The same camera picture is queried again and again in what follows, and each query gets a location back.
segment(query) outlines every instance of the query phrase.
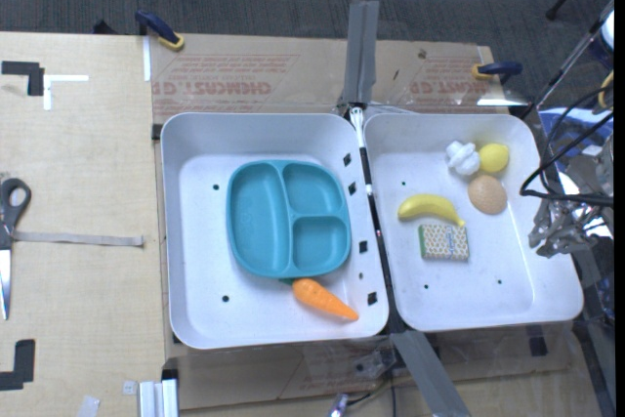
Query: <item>lemon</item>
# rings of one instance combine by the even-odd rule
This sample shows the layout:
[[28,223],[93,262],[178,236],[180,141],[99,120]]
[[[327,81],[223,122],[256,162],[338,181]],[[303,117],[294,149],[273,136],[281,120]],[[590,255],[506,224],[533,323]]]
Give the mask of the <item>lemon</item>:
[[503,170],[510,158],[508,147],[499,143],[489,143],[481,147],[478,154],[480,169],[490,174]]

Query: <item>white plastic tray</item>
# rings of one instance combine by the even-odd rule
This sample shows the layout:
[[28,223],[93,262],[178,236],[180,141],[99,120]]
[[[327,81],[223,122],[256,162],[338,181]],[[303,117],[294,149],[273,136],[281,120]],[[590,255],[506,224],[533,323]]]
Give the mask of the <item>white plastic tray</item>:
[[[572,259],[539,257],[527,236],[540,201],[521,197],[521,184],[538,166],[527,126],[509,115],[381,114],[364,129],[373,188],[394,283],[398,312],[425,332],[574,318],[583,294]],[[509,201],[496,216],[469,200],[467,180],[450,171],[452,141],[503,143],[510,164],[500,176]],[[401,222],[397,207],[409,195],[433,192],[454,202],[467,222],[468,262],[421,258],[417,229],[436,218]]]
[[[216,349],[354,339],[384,328],[388,297],[349,122],[331,114],[183,113],[163,127],[161,151],[170,320],[183,343]],[[230,252],[230,176],[247,162],[278,158],[325,167],[345,192],[350,257],[317,279],[359,313],[358,321],[310,310],[289,286],[244,270]]]

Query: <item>scissors handle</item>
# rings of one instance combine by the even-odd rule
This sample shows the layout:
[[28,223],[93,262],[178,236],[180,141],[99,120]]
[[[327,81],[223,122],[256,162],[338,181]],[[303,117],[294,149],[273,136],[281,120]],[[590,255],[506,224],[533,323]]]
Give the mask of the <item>scissors handle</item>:
[[[13,205],[11,195],[16,189],[22,189],[24,197],[19,204]],[[2,199],[2,209],[4,211],[4,225],[9,231],[13,231],[13,228],[18,223],[21,213],[30,202],[30,196],[30,188],[21,179],[11,178],[2,182],[2,187],[0,187],[0,199]]]

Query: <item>brown round object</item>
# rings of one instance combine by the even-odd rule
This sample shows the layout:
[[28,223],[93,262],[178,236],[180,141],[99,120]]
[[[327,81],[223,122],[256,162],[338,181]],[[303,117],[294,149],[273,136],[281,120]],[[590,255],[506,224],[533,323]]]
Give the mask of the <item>brown round object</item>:
[[484,214],[499,214],[508,203],[508,195],[496,178],[482,174],[469,183],[469,199]]

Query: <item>garlic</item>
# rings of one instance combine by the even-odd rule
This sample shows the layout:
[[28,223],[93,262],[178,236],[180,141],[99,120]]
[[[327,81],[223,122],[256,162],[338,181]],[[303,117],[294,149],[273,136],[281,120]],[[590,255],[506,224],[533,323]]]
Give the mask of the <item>garlic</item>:
[[463,145],[454,141],[445,149],[449,159],[447,167],[455,169],[462,176],[471,176],[479,170],[479,155],[473,143]]

